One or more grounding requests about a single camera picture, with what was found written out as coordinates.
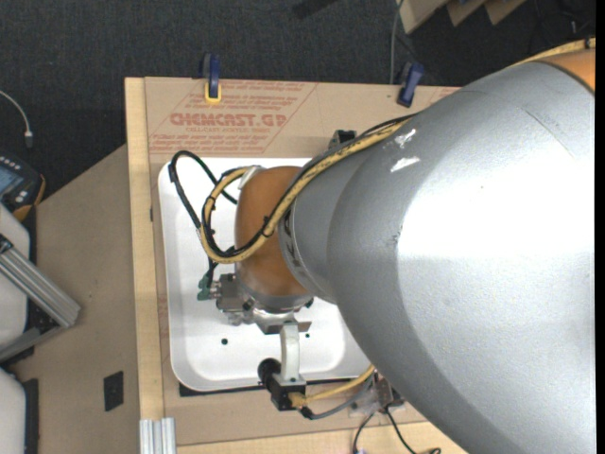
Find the multimeter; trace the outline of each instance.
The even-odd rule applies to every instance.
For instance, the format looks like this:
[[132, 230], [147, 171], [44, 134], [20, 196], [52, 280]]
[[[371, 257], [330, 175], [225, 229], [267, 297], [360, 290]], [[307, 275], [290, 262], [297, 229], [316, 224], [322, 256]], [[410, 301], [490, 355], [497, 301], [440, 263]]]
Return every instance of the multimeter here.
[[42, 200], [44, 177], [23, 160], [0, 148], [0, 201], [23, 221]]

